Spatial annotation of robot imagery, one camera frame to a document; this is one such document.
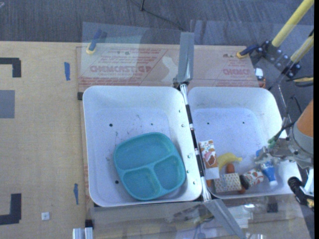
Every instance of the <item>green object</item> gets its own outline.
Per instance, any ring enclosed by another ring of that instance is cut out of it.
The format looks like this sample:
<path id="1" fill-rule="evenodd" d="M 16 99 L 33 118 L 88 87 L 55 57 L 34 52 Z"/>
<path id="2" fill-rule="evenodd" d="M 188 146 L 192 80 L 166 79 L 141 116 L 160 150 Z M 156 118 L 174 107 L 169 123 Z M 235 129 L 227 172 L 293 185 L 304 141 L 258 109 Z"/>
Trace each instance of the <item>green object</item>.
<path id="1" fill-rule="evenodd" d="M 146 133 L 120 143 L 114 165 L 128 193 L 142 201 L 156 199 L 185 181 L 184 163 L 172 143 L 159 132 Z"/>

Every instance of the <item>white cap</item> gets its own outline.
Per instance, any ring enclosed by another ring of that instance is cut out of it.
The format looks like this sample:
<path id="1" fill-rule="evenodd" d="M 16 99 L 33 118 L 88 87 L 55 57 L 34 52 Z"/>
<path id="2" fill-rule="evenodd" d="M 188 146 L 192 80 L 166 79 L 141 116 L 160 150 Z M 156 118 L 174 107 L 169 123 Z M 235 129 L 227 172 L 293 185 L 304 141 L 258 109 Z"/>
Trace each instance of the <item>white cap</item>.
<path id="1" fill-rule="evenodd" d="M 270 181 L 269 185 L 272 186 L 272 187 L 275 187 L 275 186 L 278 185 L 278 181 Z"/>

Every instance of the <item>small white square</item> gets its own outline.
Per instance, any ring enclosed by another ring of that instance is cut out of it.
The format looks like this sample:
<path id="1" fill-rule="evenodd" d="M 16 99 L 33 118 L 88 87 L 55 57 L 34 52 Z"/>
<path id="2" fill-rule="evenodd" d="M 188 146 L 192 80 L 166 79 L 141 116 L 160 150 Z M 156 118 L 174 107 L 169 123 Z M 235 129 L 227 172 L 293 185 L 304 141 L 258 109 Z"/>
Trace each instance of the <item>small white square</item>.
<path id="1" fill-rule="evenodd" d="M 43 221 L 48 221 L 50 219 L 50 213 L 41 213 L 41 217 Z"/>

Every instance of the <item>box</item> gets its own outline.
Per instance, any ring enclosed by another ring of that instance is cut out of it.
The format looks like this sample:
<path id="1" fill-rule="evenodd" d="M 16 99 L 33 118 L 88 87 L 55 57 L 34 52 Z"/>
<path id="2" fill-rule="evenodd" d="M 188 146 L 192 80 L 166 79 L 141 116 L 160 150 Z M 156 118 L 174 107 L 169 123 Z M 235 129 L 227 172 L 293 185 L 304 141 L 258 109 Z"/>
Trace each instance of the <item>box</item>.
<path id="1" fill-rule="evenodd" d="M 254 167 L 256 150 L 281 128 L 281 116 L 273 95 L 260 88 L 197 87 L 188 93 L 190 112 L 198 141 L 213 139 L 217 155 L 232 152 L 243 160 L 236 166 L 242 174 Z M 183 202 L 202 192 L 187 112 L 182 94 L 172 87 L 93 86 L 83 95 L 89 192 L 99 206 Z M 113 164 L 117 144 L 148 132 L 168 136 L 183 159 L 186 180 L 174 192 L 141 202 L 119 183 Z M 245 194 L 211 193 L 222 199 L 291 193 L 287 180 L 298 176 L 295 163 L 276 169 L 278 186 L 267 181 Z"/>

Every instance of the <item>black wire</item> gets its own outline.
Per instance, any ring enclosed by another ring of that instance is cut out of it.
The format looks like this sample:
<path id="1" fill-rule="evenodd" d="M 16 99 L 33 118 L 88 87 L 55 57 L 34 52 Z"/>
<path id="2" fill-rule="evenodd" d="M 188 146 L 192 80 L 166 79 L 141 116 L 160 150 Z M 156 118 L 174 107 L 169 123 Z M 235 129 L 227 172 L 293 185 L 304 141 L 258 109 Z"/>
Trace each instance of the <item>black wire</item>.
<path id="1" fill-rule="evenodd" d="M 132 2 L 134 5 L 136 5 L 137 7 L 140 8 L 140 4 L 139 4 L 138 2 L 136 2 L 135 0 L 131 0 L 131 2 Z M 185 29 L 184 27 L 182 27 L 180 24 L 178 24 L 178 23 L 176 23 L 176 22 L 174 22 L 174 21 L 172 21 L 172 20 L 170 20 L 170 19 L 168 19 L 168 18 L 165 18 L 165 17 L 163 17 L 163 16 L 161 16 L 161 15 L 157 15 L 157 14 L 155 14 L 155 13 L 152 12 L 152 11 L 149 11 L 149 10 L 145 9 L 145 6 L 143 7 L 143 11 L 149 13 L 150 15 L 153 15 L 153 16 L 155 16 L 155 17 L 158 17 L 158 18 L 160 18 L 160 19 L 162 19 L 162 20 L 168 21 L 168 22 L 171 23 L 172 25 L 178 27 L 179 30 L 181 30 L 181 31 L 186 31 L 186 29 Z"/>

